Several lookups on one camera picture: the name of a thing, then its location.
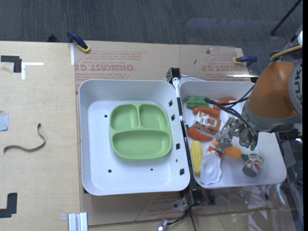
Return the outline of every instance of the green divided plate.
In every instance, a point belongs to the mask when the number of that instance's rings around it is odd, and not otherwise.
[[[172,146],[171,128],[164,110],[152,103],[125,103],[110,115],[110,140],[114,152],[127,159],[165,156]]]

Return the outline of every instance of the white container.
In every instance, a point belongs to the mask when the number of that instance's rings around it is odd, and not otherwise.
[[[157,159],[124,159],[109,138],[109,117],[117,105],[147,102],[169,117],[172,148]],[[87,80],[79,88],[82,183],[93,195],[175,192],[190,181],[175,89],[165,81]]]
[[[218,101],[224,97],[235,97],[240,99],[254,84],[252,82],[229,82],[229,81],[186,81],[180,85],[180,97],[182,101],[182,110],[185,124],[191,126],[195,121],[195,115],[192,109],[186,107],[185,99],[189,96],[207,96],[209,99]],[[235,105],[233,108],[242,113],[244,102]],[[220,111],[221,120],[220,129],[224,126],[229,117],[234,117],[229,113]],[[217,135],[211,135],[213,140],[216,140]],[[193,141],[187,137],[189,145]],[[247,185],[266,185],[278,184],[286,178],[286,168],[279,149],[279,145],[275,134],[261,132],[258,136],[257,147],[250,151],[250,148],[245,148],[239,144],[239,139],[233,137],[233,145],[239,147],[243,154],[256,153],[260,155],[264,162],[262,168],[256,177],[249,177],[242,172],[244,160],[242,158],[233,158],[228,155],[223,155],[220,163],[221,176],[217,183],[203,184],[200,180],[200,175],[195,175],[198,184],[207,189],[238,187]],[[201,142],[203,151],[211,144],[211,141]]]
[[[207,96],[212,100],[233,96],[241,98],[253,86],[251,82],[186,81],[180,85],[184,122],[191,126],[194,115],[185,104],[188,96]],[[109,115],[123,103],[147,102],[159,105],[169,117],[172,148],[164,157],[146,160],[124,159],[115,154],[109,138]],[[242,112],[244,103],[234,109]],[[165,81],[87,80],[79,88],[82,182],[93,195],[127,193],[175,192],[185,189],[190,181],[184,138],[180,125],[175,89]],[[221,127],[231,116],[221,111]],[[193,141],[187,137],[189,145]],[[223,155],[219,182],[205,185],[200,176],[195,179],[204,188],[226,188],[245,185],[277,184],[286,178],[286,168],[275,134],[260,133],[256,149],[233,144],[244,154],[256,153],[263,159],[256,177],[242,172],[244,161]],[[201,142],[207,149],[210,141]]]

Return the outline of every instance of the clamp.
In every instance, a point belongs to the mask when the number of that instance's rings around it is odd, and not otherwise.
[[[83,39],[77,34],[77,33],[73,33],[71,31],[67,32],[67,35],[70,37],[70,39],[73,41],[76,41],[76,43],[78,44],[78,48],[83,51],[84,53],[88,53],[91,50],[90,45],[86,44],[85,41],[83,41]]]
[[[233,64],[240,65],[244,62],[248,63],[255,63],[258,60],[256,56],[242,56],[242,57],[233,57],[232,62]]]

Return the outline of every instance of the black tape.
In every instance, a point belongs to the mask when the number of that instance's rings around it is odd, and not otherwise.
[[[1,56],[1,62],[14,63],[14,73],[21,73],[21,61],[19,56]]]
[[[59,39],[56,38],[56,36],[54,34],[51,34],[48,39],[47,42],[52,42],[52,43],[60,43]]]
[[[0,209],[0,218],[10,218],[17,212],[17,193],[9,193],[6,209]]]

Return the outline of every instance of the toy can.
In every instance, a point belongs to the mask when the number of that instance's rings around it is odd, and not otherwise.
[[[261,169],[263,158],[257,154],[250,154],[249,159],[245,162],[242,168],[244,174],[255,177]]]

